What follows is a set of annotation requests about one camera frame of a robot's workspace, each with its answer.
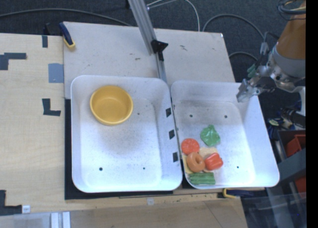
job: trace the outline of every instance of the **white cable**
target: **white cable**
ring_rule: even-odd
[[[161,2],[161,1],[163,1],[163,0],[154,1],[154,2],[152,2],[152,3],[149,3],[147,6],[149,7],[150,5],[155,4],[155,3],[158,3],[158,2]],[[198,14],[198,12],[197,12],[197,9],[195,8],[195,6],[194,6],[189,0],[184,0],[184,1],[187,1],[187,2],[193,7],[193,9],[194,9],[194,11],[195,11],[195,14],[196,14],[196,16],[197,16],[198,31],[200,31],[200,20],[199,20],[199,14]]]

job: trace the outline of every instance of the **donut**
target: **donut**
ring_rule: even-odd
[[[187,164],[193,172],[200,172],[205,168],[203,157],[197,152],[192,152],[187,156]]]

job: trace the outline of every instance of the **tomato slice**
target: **tomato slice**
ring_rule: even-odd
[[[183,153],[188,155],[192,152],[199,152],[200,145],[195,139],[187,138],[181,143],[181,150]]]

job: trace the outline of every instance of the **yellow bowl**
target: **yellow bowl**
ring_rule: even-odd
[[[125,122],[133,112],[131,96],[122,88],[106,85],[97,89],[90,97],[90,109],[95,118],[107,126]]]

